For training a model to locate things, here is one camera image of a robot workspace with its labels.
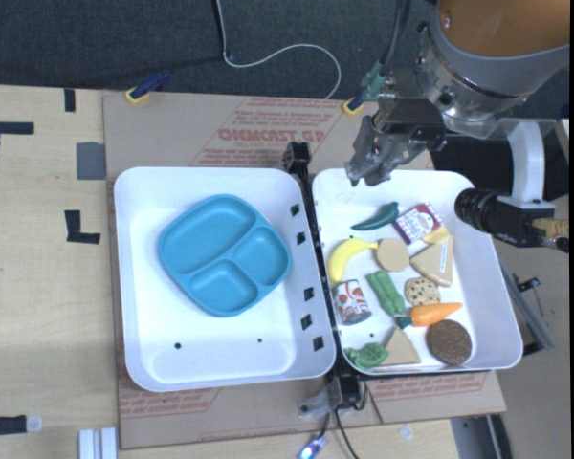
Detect yellow cheese wedge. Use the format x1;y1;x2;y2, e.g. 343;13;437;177
421;225;453;246

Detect blue divided plate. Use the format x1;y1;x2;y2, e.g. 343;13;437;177
158;193;293;318

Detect green asparagus bundle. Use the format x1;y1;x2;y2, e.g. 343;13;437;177
365;269;408;317

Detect orange carrot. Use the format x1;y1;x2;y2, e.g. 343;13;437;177
394;301;464;331

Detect brown cardboard board red print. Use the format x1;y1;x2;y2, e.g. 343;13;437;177
101;91;507;450

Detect brown round biscuit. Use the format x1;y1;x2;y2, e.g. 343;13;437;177
425;318;474;367

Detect green chili pepper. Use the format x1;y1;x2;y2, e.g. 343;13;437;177
350;201;400;231

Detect chocolate chip cookie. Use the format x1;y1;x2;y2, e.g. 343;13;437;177
404;276;442;308

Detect beige triangular sandwich slice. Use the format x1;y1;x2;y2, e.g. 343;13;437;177
409;234;455;288

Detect red and white carton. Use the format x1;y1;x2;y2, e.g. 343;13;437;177
392;202;445;246

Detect tan round biscuit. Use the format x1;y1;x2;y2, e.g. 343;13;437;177
375;237;411;273

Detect green broccoli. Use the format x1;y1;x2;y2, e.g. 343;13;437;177
343;341;390;371

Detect yellow banana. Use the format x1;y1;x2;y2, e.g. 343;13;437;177
327;236;380;285

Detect black block with thin wires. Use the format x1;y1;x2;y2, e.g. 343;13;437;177
280;141;314;174
298;371;367;421

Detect white plastic tray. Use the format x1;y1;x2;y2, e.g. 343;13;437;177
113;165;338;393
311;167;524;377

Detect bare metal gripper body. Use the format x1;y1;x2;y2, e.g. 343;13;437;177
373;22;523;153

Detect thin black rod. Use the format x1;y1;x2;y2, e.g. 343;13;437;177
297;163;346;377

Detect red and white can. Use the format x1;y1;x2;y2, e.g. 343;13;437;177
331;278;373;326

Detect tan triangular bread wedge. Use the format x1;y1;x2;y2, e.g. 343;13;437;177
380;326;423;367

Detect black cylinder on white bracket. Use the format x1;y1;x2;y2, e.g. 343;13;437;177
453;118;559;249

